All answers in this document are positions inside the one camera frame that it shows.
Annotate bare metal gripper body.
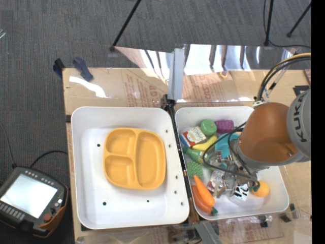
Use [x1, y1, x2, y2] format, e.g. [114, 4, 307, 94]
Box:
[217, 158, 257, 188]

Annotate black and white carton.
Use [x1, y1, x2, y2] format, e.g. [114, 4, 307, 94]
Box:
[228, 183, 250, 206]

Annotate white packet with pink print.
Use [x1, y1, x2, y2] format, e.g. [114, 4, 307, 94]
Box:
[207, 169, 226, 193]

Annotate orange carrot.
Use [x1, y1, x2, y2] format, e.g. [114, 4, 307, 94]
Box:
[193, 174, 216, 207]

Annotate red-orange sausage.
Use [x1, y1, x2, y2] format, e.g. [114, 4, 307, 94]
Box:
[190, 185, 219, 216]

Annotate teal blue bowl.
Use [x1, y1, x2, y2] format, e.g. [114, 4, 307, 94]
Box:
[214, 132, 241, 160]

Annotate yellow lemon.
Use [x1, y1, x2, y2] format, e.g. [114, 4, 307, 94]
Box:
[251, 180, 271, 198]

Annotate white plastic tray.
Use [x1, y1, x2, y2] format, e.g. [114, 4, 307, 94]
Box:
[174, 106, 290, 221]
[71, 106, 190, 230]

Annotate yellow banana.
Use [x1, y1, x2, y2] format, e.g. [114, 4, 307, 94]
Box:
[191, 135, 218, 151]

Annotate green bottle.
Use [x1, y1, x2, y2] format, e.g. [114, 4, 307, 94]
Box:
[182, 145, 210, 164]

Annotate purple grapes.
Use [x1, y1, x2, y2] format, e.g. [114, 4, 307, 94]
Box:
[215, 119, 235, 134]

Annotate green can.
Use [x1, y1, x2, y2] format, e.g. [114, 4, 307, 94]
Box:
[200, 119, 218, 137]

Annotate white carton with yellow print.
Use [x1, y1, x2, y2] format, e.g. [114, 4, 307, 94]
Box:
[180, 126, 207, 148]

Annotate yellow divided plate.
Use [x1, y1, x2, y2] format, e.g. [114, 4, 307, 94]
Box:
[103, 127, 167, 191]

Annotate brown cardboard board red print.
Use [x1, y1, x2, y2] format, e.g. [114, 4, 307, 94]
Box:
[62, 67, 312, 244]

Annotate black block with thin wires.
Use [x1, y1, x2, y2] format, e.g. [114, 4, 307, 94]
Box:
[160, 94, 176, 109]

